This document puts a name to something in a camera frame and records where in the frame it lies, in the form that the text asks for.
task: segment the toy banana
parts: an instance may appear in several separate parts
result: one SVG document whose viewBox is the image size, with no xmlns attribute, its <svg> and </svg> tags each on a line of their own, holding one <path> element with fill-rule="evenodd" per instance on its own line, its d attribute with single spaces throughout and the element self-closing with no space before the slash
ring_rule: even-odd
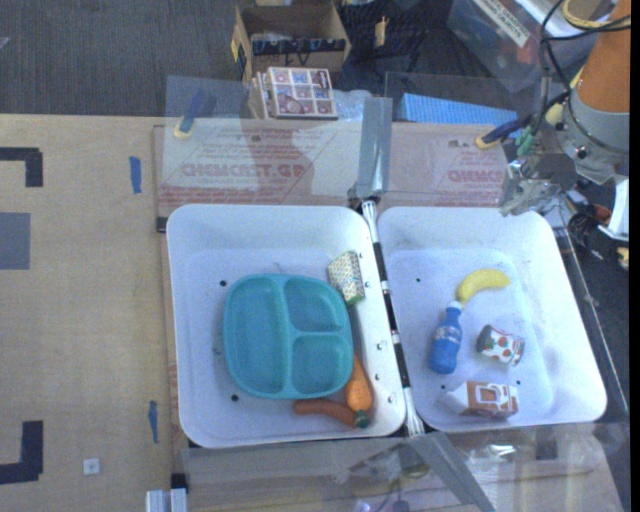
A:
<svg viewBox="0 0 640 512">
<path fill-rule="evenodd" d="M 502 271 L 493 268 L 481 268 L 465 277 L 456 289 L 456 299 L 464 306 L 480 290 L 504 288 L 511 281 Z"/>
</svg>

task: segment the water bottle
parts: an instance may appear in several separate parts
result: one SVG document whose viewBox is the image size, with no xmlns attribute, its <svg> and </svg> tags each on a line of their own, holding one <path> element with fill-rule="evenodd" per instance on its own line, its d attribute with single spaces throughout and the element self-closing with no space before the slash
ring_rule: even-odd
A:
<svg viewBox="0 0 640 512">
<path fill-rule="evenodd" d="M 447 305 L 447 314 L 438 324 L 433 335 L 433 345 L 429 357 L 429 368 L 437 373 L 453 373 L 456 369 L 456 357 L 462 341 L 462 328 L 459 317 L 462 304 L 458 301 Z"/>
</svg>

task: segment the teal divided plate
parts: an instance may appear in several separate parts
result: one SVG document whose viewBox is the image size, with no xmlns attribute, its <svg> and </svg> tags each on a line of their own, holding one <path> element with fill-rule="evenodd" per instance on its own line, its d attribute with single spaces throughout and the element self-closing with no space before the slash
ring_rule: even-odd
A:
<svg viewBox="0 0 640 512">
<path fill-rule="evenodd" d="M 224 308 L 227 368 L 265 398 L 330 395 L 353 370 L 353 339 L 340 293 L 318 279 L 254 274 L 236 281 Z"/>
</svg>

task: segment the bottle label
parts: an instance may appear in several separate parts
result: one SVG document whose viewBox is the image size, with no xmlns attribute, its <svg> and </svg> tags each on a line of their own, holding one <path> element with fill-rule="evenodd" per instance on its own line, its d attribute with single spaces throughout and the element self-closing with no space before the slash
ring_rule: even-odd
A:
<svg viewBox="0 0 640 512">
<path fill-rule="evenodd" d="M 434 334 L 434 339 L 436 340 L 447 340 L 452 343 L 460 344 L 460 329 L 456 327 L 451 327 L 450 325 L 441 325 L 436 329 Z"/>
</svg>

